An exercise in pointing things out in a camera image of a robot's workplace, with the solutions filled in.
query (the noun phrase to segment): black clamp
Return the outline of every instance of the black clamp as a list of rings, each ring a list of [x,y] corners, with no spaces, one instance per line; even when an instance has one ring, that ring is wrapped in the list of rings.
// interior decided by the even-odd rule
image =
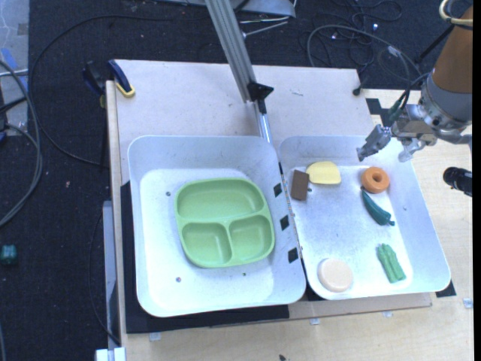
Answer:
[[[251,82],[247,84],[247,90],[249,91],[250,100],[252,100],[253,102],[257,102],[259,112],[261,114],[266,114],[268,110],[265,107],[264,100],[269,96],[272,91],[274,91],[274,88],[265,86],[264,84]]]
[[[5,120],[0,117],[0,145],[7,140],[7,133],[5,131]]]
[[[135,94],[134,87],[129,83],[126,75],[114,60],[107,62],[107,67],[111,73],[111,78],[115,80],[117,89],[126,98],[131,98]],[[85,84],[100,98],[101,107],[105,105],[105,82],[100,75],[93,61],[85,64],[82,70],[83,80]]]

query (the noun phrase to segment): green divided plate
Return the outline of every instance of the green divided plate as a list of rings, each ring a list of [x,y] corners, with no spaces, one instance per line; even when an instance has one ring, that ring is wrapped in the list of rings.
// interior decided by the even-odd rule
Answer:
[[[262,191],[240,177],[197,180],[175,197],[187,257],[203,268],[243,265],[274,248],[274,226]]]

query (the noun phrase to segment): black floor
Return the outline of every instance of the black floor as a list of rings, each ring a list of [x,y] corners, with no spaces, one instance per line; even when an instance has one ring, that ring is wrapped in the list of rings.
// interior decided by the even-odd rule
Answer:
[[[252,35],[253,64],[357,68],[369,88],[403,89],[430,71],[442,44],[408,72],[381,41],[411,60],[443,33],[442,0],[299,0],[297,18]],[[458,9],[463,10],[463,2]],[[239,20],[259,18],[240,13]],[[29,87],[44,130],[40,183],[25,207],[0,228],[0,243],[15,244],[19,263],[0,267],[0,323],[8,359],[93,359],[107,336],[101,224],[89,249],[103,201],[110,194],[108,160],[101,160],[105,113],[87,89],[82,68],[94,61],[107,77],[109,59],[225,62],[205,8],[133,0],[30,0]],[[265,23],[242,25],[245,32]],[[353,26],[357,32],[334,28]],[[335,35],[336,41],[330,41]],[[0,146],[0,216],[29,188],[35,149],[26,138]]]

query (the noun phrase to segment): white tray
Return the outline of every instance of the white tray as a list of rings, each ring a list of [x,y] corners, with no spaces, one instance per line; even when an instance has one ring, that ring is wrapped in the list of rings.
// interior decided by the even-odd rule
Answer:
[[[277,196],[281,176],[275,149],[257,136],[143,136],[129,147],[135,237],[137,296],[157,317],[298,301],[306,279],[290,224],[286,195]],[[183,252],[174,215],[176,191],[189,181],[244,177],[264,193],[271,211],[275,245],[258,262],[227,268],[200,268]]]
[[[402,146],[396,141],[360,163],[356,148],[364,142],[361,136],[300,136],[280,145],[289,191],[295,169],[305,171],[311,163],[328,160],[340,170],[340,184],[310,184],[306,201],[291,200],[309,285],[325,299],[443,290],[451,275],[412,164],[399,163]],[[370,166],[383,168],[391,179],[389,188],[372,198],[391,213],[395,226],[379,226],[362,202],[361,175]],[[389,283],[376,256],[381,243],[396,252],[405,280]],[[354,281],[343,293],[319,282],[317,266],[329,257],[344,260],[352,269]]]

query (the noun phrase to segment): aluminum rod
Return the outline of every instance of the aluminum rod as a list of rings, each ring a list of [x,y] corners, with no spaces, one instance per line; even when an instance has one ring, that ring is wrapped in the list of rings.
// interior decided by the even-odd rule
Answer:
[[[231,2],[230,0],[205,0],[205,3],[219,36],[225,57],[231,67],[240,95],[245,102],[252,102],[247,85],[256,83],[257,80]],[[258,105],[254,105],[254,109],[260,135],[267,142],[272,143],[271,127],[269,126],[267,114],[262,114]]]

